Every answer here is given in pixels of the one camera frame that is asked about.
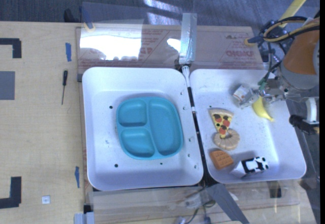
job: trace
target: blue plate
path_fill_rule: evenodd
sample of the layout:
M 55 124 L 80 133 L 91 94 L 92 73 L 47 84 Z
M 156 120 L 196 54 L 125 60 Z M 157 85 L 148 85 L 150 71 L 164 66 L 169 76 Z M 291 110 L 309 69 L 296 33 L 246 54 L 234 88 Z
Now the blue plate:
M 123 151 L 136 159 L 160 159 L 177 154 L 183 146 L 183 131 L 175 106 L 159 97 L 122 102 L 116 113 Z

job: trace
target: toy pizza slice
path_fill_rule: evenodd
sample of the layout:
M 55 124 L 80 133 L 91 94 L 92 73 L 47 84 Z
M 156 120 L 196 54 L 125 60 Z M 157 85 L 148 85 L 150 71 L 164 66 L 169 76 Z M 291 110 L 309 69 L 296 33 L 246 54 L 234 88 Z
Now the toy pizza slice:
M 214 126 L 220 134 L 221 138 L 225 138 L 233 119 L 234 114 L 226 109 L 213 108 L 209 110 Z

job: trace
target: wooden table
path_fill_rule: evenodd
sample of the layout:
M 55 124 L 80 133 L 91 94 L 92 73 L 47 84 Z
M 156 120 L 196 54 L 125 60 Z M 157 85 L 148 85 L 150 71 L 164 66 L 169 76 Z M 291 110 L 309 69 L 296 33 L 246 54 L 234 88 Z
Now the wooden table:
M 0 199 L 10 196 L 11 177 L 21 176 L 22 180 L 19 207 L 0 209 L 0 223 L 73 223 L 74 214 L 83 212 L 80 83 L 76 80 L 75 51 L 76 28 L 80 26 L 0 22 L 0 38 L 22 41 L 22 58 L 13 59 L 12 46 L 0 45 L 0 71 L 15 72 L 15 99 L 0 100 Z M 67 60 L 66 43 L 71 44 L 72 61 Z M 62 105 L 65 69 L 69 75 Z M 275 206 L 244 210 L 244 214 L 251 223 L 261 223 L 261 219 L 263 223 L 315 223 L 306 192 L 294 183 L 299 203 L 277 207 L 274 201 Z M 43 196 L 50 196 L 49 204 L 42 203 Z M 213 223 L 227 221 L 224 213 L 212 214 L 211 219 Z

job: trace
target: black screwdriver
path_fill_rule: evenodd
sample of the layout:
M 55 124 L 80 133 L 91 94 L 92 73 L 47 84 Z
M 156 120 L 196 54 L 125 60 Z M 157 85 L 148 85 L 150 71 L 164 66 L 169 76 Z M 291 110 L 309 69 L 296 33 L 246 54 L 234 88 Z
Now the black screwdriver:
M 67 78 L 68 78 L 68 71 L 65 70 L 65 71 L 63 72 L 63 83 L 62 83 L 62 85 L 63 85 L 63 93 L 62 93 L 62 103 L 61 103 L 61 105 L 63 105 L 64 88 L 66 87 L 66 84 L 67 84 Z

